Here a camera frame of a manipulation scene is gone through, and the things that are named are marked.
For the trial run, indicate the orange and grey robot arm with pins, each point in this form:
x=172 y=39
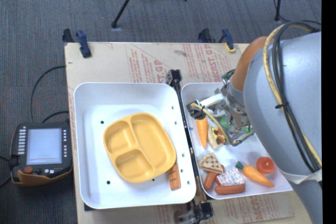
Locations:
x=265 y=102

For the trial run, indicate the brown sausage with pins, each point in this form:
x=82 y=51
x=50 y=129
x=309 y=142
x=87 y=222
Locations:
x=208 y=181
x=229 y=189

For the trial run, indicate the red tomato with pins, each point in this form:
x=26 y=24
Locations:
x=265 y=165

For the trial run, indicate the beige waffle sandwich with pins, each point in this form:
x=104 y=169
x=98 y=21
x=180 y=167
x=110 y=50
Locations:
x=210 y=163

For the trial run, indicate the white plastic tray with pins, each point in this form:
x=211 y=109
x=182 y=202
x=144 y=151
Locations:
x=97 y=191
x=244 y=149

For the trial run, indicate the yellow divided plate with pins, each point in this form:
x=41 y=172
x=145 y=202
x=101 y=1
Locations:
x=139 y=147

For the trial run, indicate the brown cardboard board red print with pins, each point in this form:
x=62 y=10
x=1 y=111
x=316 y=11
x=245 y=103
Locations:
x=126 y=63

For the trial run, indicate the pizza slice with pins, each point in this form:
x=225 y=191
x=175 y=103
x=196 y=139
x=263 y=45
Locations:
x=215 y=137

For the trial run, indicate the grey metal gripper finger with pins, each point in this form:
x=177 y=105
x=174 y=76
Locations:
x=244 y=137
x=232 y=136

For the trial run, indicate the black cylinder on white bracket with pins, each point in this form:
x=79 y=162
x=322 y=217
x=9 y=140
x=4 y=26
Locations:
x=210 y=101

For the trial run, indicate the orange carrot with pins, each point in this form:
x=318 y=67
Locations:
x=202 y=131
x=256 y=175

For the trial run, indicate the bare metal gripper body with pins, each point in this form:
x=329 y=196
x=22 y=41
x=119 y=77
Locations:
x=236 y=112

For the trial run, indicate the green toy vegetable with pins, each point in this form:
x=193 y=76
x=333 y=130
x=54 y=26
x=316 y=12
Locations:
x=223 y=122

